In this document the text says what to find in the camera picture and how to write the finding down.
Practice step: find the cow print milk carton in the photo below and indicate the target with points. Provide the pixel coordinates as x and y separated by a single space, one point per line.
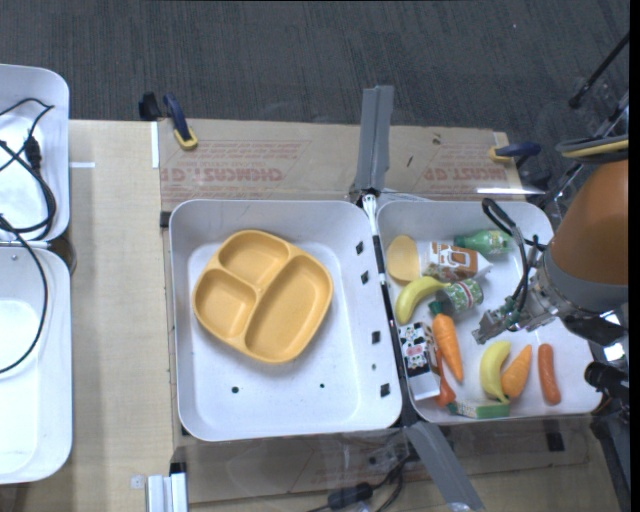
417 360

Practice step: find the brown cardboard board red print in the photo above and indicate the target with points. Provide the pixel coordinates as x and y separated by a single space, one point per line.
320 160

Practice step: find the pale yellow round biscuit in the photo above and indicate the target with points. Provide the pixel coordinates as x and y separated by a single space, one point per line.
402 257

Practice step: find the orange sausage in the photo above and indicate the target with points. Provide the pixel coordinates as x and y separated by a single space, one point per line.
549 375

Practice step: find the black cylinder on white bracket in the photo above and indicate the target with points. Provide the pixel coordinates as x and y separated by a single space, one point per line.
604 376

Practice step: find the orange carrot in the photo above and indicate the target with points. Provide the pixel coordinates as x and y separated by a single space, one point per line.
447 345
445 392
517 375

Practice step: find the orange and white carton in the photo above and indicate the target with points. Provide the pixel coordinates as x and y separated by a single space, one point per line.
450 260

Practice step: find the green and white can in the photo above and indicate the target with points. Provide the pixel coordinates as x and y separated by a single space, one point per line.
465 296

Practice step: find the white plastic tray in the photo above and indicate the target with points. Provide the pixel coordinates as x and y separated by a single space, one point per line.
300 400
570 360

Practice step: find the green and yellow carton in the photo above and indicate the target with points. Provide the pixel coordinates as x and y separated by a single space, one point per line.
482 410

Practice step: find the yellow divided plate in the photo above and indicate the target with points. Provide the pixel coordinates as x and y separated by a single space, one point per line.
265 295

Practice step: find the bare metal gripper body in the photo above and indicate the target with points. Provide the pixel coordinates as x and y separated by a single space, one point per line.
539 306

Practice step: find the green plastic bottle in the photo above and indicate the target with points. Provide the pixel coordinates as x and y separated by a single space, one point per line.
487 242

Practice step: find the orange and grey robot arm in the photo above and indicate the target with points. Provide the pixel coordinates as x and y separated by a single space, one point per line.
595 215

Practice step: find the yellow banana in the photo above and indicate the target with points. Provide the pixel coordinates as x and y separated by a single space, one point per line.
492 370
412 297

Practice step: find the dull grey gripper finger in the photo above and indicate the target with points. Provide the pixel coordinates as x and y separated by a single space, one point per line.
481 334
492 317

